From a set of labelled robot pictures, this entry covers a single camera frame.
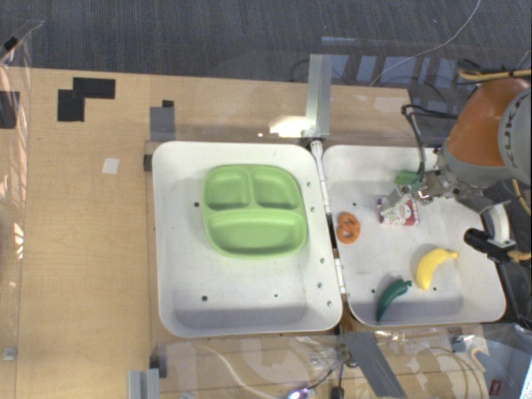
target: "black cable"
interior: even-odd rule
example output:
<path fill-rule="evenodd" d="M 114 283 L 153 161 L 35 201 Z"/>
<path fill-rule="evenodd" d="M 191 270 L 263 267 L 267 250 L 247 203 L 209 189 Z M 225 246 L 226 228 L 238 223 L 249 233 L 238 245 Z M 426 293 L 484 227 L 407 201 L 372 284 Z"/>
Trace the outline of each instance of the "black cable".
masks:
<path fill-rule="evenodd" d="M 412 112 L 412 114 L 416 116 L 429 116 L 429 117 L 431 116 L 433 118 L 442 118 L 442 119 L 447 119 L 447 120 L 456 120 L 456 118 L 458 118 L 458 116 L 455 116 L 454 114 L 451 114 L 449 112 L 433 111 L 433 110 L 429 110 L 419 105 L 403 105 L 401 107 L 401 110 L 403 111 L 403 109 L 404 110 L 412 109 L 412 110 L 421 111 L 421 112 Z"/>
<path fill-rule="evenodd" d="M 327 374 L 325 374 L 325 376 L 319 382 L 316 382 L 316 383 L 312 384 L 312 386 L 306 387 L 306 388 L 308 390 L 312 390 L 312 389 L 315 389 L 316 387 L 318 387 L 320 384 L 322 384 L 325 380 L 327 380 L 331 376 L 331 374 L 334 372 L 334 370 L 336 368 L 338 368 L 338 365 L 341 365 L 342 368 L 343 368 L 344 363 L 347 362 L 348 359 L 349 359 L 349 357 L 345 358 L 343 361 L 337 362 L 336 365 L 334 365 L 333 367 L 331 367 L 327 371 Z"/>
<path fill-rule="evenodd" d="M 293 72 L 295 71 L 295 69 L 297 67 L 299 67 L 301 64 L 304 64 L 304 63 L 310 63 L 310 59 L 302 59 L 301 61 L 297 61 L 296 63 L 294 63 L 291 67 L 290 67 L 290 78 L 289 78 L 289 81 L 290 82 L 294 82 L 296 81 L 295 78 L 293 78 Z"/>
<path fill-rule="evenodd" d="M 315 384 L 312 384 L 312 386 L 307 387 L 307 389 L 308 390 L 312 390 L 312 389 L 315 389 L 316 387 L 318 387 L 320 384 L 322 384 L 325 380 L 327 380 L 331 376 L 331 374 L 333 373 L 333 371 L 335 369 L 336 369 L 335 367 L 329 369 L 327 374 L 325 374 L 325 377 L 323 377 L 319 382 L 317 382 Z"/>
<path fill-rule="evenodd" d="M 350 86 L 350 85 L 351 85 L 351 83 L 349 83 L 349 81 L 347 81 L 347 80 L 343 77 L 343 75 L 340 74 L 338 71 L 336 71 L 334 68 L 332 69 L 332 72 L 334 72 L 334 73 L 338 76 L 338 78 L 340 78 L 340 80 L 342 80 L 342 81 L 346 84 L 346 86 Z"/>
<path fill-rule="evenodd" d="M 415 81 L 419 81 L 419 77 L 418 76 L 394 76 L 393 78 L 391 78 L 390 80 L 386 80 L 382 84 L 386 85 L 387 82 L 393 82 L 394 80 L 399 79 L 399 78 L 409 78 L 409 79 L 412 79 L 412 80 L 415 80 Z M 426 78 L 437 78 L 437 76 L 426 76 Z M 435 91 L 436 94 L 443 100 L 443 103 L 446 106 L 449 106 L 449 103 L 447 102 L 446 97 L 443 96 L 443 94 L 437 89 L 436 86 L 434 86 L 432 83 L 428 82 L 427 80 L 424 80 L 423 84 L 429 86 L 433 91 Z"/>
<path fill-rule="evenodd" d="M 340 375 L 338 376 L 338 387 L 342 387 L 342 377 L 343 377 L 343 363 L 340 366 Z"/>
<path fill-rule="evenodd" d="M 408 105 L 402 106 L 401 113 L 405 116 L 406 120 L 408 121 L 408 124 L 410 124 L 412 131 L 414 132 L 414 136 L 416 137 L 417 150 L 419 151 L 420 159 L 419 167 L 417 169 L 417 176 L 418 179 L 422 179 L 425 175 L 425 146 L 423 145 L 423 141 L 421 140 L 421 133 L 419 131 L 419 128 L 417 127 L 416 119 L 414 118 L 412 113 L 406 111 L 407 107 Z"/>

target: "white cable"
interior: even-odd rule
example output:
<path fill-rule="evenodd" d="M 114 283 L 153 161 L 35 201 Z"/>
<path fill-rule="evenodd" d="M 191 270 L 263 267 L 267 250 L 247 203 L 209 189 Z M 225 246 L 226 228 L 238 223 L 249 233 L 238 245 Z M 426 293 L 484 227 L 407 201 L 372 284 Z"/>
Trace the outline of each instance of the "white cable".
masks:
<path fill-rule="evenodd" d="M 521 64 L 524 64 L 525 61 L 526 61 L 526 58 L 530 55 L 530 50 L 526 51 L 525 54 L 523 55 L 523 57 L 521 57 L 520 61 L 517 62 L 517 65 L 516 67 L 517 68 L 521 68 Z"/>
<path fill-rule="evenodd" d="M 231 365 L 231 362 L 229 362 L 226 357 L 220 355 L 218 352 L 216 352 L 215 350 L 211 349 L 210 347 L 202 346 L 202 345 L 199 345 L 199 347 L 204 349 L 204 350 L 207 350 L 207 351 L 213 353 L 214 355 L 216 355 L 217 357 L 219 357 L 219 359 L 227 367 L 227 369 L 229 370 L 229 373 L 231 374 L 231 377 L 233 378 L 234 381 L 237 382 L 239 387 L 242 387 L 243 389 L 247 390 L 248 392 L 252 392 L 254 395 L 256 395 L 258 397 L 263 397 L 264 399 L 278 399 L 277 397 L 273 397 L 273 396 L 269 395 L 268 393 L 261 392 L 261 391 L 259 391 L 257 389 L 252 388 L 251 386 L 248 386 L 242 380 L 242 378 L 240 378 L 239 374 L 237 374 L 237 372 L 233 369 L 233 365 Z"/>
<path fill-rule="evenodd" d="M 439 44 L 438 46 L 436 47 L 433 47 L 432 49 L 429 49 L 429 50 L 426 50 L 424 52 L 421 52 L 421 53 L 418 53 L 417 55 L 414 55 L 413 57 L 408 57 L 407 59 L 403 59 L 402 61 L 398 62 L 397 64 L 395 65 L 392 65 L 390 66 L 389 68 L 387 68 L 386 70 L 384 70 L 383 72 L 381 72 L 377 78 L 375 78 L 375 80 L 373 80 L 369 86 L 372 87 L 376 82 L 377 80 L 379 80 L 384 74 L 386 74 L 387 72 L 391 71 L 391 70 L 394 70 L 396 69 L 397 67 L 401 66 L 403 63 L 406 63 L 408 61 L 411 61 L 412 59 L 416 59 L 418 57 L 422 57 L 422 56 L 425 56 L 426 54 L 428 53 L 431 53 L 431 52 L 434 52 L 436 50 L 439 50 L 441 49 L 442 47 L 445 47 L 447 46 L 450 42 L 452 42 L 455 38 L 457 38 L 460 33 L 464 30 L 464 28 L 467 27 L 467 25 L 469 25 L 469 22 L 471 22 L 471 19 L 473 19 L 473 17 L 475 16 L 477 10 L 479 9 L 479 6 L 480 6 L 480 2 L 482 0 L 478 0 L 476 2 L 476 6 L 475 8 L 473 9 L 473 12 L 471 12 L 471 15 L 467 18 L 467 20 L 465 21 L 464 25 L 462 25 L 460 28 L 458 28 L 458 31 L 456 31 L 452 36 L 451 38 L 449 38 L 446 42 L 443 42 L 442 44 Z"/>

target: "toy pretzel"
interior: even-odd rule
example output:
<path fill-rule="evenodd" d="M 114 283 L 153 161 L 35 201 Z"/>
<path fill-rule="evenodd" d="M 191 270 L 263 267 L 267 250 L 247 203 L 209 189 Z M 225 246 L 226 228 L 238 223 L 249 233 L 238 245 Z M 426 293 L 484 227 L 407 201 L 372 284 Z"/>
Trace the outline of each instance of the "toy pretzel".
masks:
<path fill-rule="evenodd" d="M 351 213 L 342 213 L 338 217 L 336 236 L 344 244 L 354 243 L 360 235 L 360 222 Z"/>

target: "yellow banana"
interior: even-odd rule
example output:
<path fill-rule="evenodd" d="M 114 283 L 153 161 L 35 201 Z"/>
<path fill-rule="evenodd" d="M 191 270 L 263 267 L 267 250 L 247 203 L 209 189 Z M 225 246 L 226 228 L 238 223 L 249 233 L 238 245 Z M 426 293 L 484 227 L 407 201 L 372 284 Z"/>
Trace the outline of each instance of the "yellow banana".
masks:
<path fill-rule="evenodd" d="M 432 274 L 436 268 L 447 259 L 456 259 L 457 257 L 458 253 L 456 251 L 447 251 L 446 249 L 433 249 L 432 251 L 429 251 L 417 264 L 417 284 L 425 290 L 429 289 L 431 286 Z"/>

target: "green divided tray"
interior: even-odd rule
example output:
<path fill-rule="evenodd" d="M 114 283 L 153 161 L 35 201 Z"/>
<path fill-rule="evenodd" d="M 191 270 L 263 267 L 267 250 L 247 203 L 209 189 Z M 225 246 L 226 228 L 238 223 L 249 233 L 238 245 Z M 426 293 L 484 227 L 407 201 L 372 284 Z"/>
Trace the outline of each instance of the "green divided tray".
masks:
<path fill-rule="evenodd" d="M 298 182 L 271 165 L 222 165 L 203 184 L 203 218 L 210 244 L 229 257 L 293 254 L 308 228 Z"/>

